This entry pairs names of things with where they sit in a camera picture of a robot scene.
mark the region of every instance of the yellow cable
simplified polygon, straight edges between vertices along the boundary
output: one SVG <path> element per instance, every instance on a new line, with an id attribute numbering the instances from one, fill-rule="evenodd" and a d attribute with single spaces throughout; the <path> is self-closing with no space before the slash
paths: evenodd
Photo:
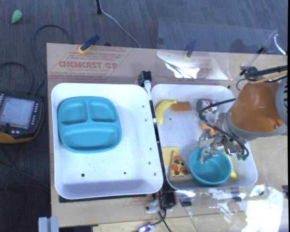
<path id="1" fill-rule="evenodd" d="M 264 82 L 266 82 L 266 81 L 268 81 L 268 80 L 270 80 L 270 79 L 272 79 L 274 77 L 278 77 L 280 75 L 284 75 L 284 74 L 287 74 L 287 73 L 288 73 L 288 71 L 283 71 L 283 72 L 276 73 L 274 75 L 270 75 L 269 77 L 266 77 L 266 78 L 261 79 L 261 80 L 257 80 L 257 81 L 248 81 L 247 80 L 247 82 L 248 83 L 252 83 L 252 84 L 264 83 Z"/>

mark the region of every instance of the brown sponge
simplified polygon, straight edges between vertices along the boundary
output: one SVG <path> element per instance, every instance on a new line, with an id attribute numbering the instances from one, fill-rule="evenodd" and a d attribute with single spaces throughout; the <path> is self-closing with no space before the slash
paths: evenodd
<path id="1" fill-rule="evenodd" d="M 186 112 L 191 111 L 191 105 L 188 101 L 182 101 L 172 104 L 172 110 L 174 112 Z"/>

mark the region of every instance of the toy pizza slice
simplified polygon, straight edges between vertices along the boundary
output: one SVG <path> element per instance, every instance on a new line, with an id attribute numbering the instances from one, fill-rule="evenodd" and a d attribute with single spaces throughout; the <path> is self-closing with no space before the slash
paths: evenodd
<path id="1" fill-rule="evenodd" d="M 173 151 L 169 171 L 169 181 L 184 182 L 191 179 L 193 179 L 193 177 L 183 164 L 180 154 L 178 154 L 176 151 Z"/>

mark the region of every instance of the blue tray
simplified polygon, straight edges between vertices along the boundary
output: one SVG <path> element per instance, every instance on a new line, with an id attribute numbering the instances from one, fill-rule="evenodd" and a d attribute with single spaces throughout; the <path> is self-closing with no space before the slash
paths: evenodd
<path id="1" fill-rule="evenodd" d="M 77 153 L 98 153 L 115 148 L 121 140 L 117 109 L 106 98 L 72 97 L 58 109 L 58 131 L 62 144 Z"/>

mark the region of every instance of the transparent acrylic sheet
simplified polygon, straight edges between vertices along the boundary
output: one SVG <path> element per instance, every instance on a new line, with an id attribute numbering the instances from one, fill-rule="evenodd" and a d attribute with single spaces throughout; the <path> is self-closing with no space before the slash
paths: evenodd
<path id="1" fill-rule="evenodd" d="M 198 232 L 289 231 L 288 196 L 266 184 L 176 193 Z"/>
<path id="2" fill-rule="evenodd" d="M 259 54 L 285 55 L 278 39 L 276 30 L 160 18 L 156 77 L 169 82 L 172 78 L 172 82 L 177 78 L 232 80 L 230 68 L 233 66 L 227 55 L 219 56 L 218 53 L 254 54 L 242 63 L 251 65 Z"/>

